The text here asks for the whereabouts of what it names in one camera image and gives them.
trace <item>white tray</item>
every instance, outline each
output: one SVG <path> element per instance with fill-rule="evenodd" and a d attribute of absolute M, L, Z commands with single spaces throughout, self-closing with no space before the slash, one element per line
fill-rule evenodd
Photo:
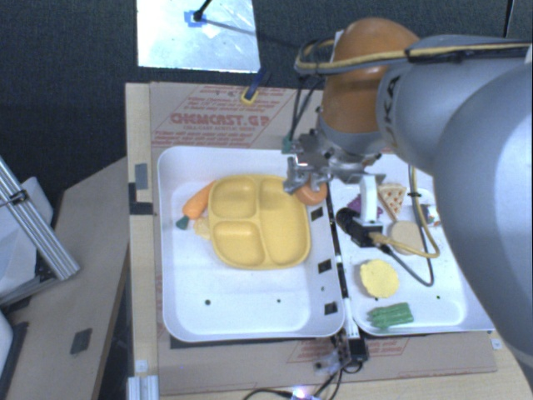
<path fill-rule="evenodd" d="M 171 335 L 186 342 L 316 338 L 341 328 L 344 309 L 325 203 L 308 208 L 308 258 L 282 270 L 229 267 L 192 227 L 175 226 L 183 203 L 210 181 L 243 173 L 284 177 L 286 156 L 272 150 L 173 147 L 159 157 L 157 173 L 163 320 Z M 322 217 L 312 220 L 320 208 Z M 331 269 L 319 271 L 328 261 Z"/>
<path fill-rule="evenodd" d="M 383 155 L 374 166 L 368 169 L 368 172 L 385 173 L 384 183 L 394 182 L 409 187 L 407 165 L 394 155 Z M 417 175 L 418 188 L 432 192 L 432 178 L 420 171 Z M 346 207 L 359 193 L 358 186 L 347 186 L 337 180 L 333 181 L 330 187 L 335 212 Z M 407 196 L 404 199 L 399 220 L 415 220 L 411 200 Z M 384 225 L 384 231 L 392 223 L 386 212 L 380 216 L 380 221 Z M 441 256 L 431 260 L 435 284 L 432 287 L 425 287 L 385 253 L 374 247 L 360 248 L 340 228 L 337 229 L 353 317 L 357 325 L 365 332 L 376 336 L 390 336 L 494 329 L 494 325 L 459 269 L 442 228 L 431 227 L 430 230 L 441 250 Z M 429 281 L 429 271 L 424 258 L 414 255 L 399 256 L 417 274 Z M 400 279 L 398 291 L 387 299 L 376 300 L 370 297 L 362 286 L 359 276 L 360 267 L 364 262 L 374 258 L 390 263 Z M 367 313 L 373 308 L 403 302 L 410 305 L 415 319 L 413 323 L 389 327 L 387 330 L 380 330 L 370 325 Z"/>

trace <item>orange carrot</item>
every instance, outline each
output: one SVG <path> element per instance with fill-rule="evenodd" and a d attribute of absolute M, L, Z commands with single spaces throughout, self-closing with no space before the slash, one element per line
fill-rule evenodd
<path fill-rule="evenodd" d="M 182 208 L 184 215 L 188 216 L 189 219 L 198 219 L 202 215 L 203 211 L 206 210 L 207 202 L 209 200 L 209 192 L 214 183 L 215 181 L 209 183 L 187 200 Z"/>

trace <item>yellow plate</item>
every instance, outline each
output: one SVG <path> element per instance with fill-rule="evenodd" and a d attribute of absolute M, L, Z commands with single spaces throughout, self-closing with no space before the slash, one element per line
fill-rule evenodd
<path fill-rule="evenodd" d="M 209 227 L 218 257 L 237 268 L 288 268 L 311 248 L 307 210 L 283 191 L 283 178 L 236 175 L 209 195 Z"/>

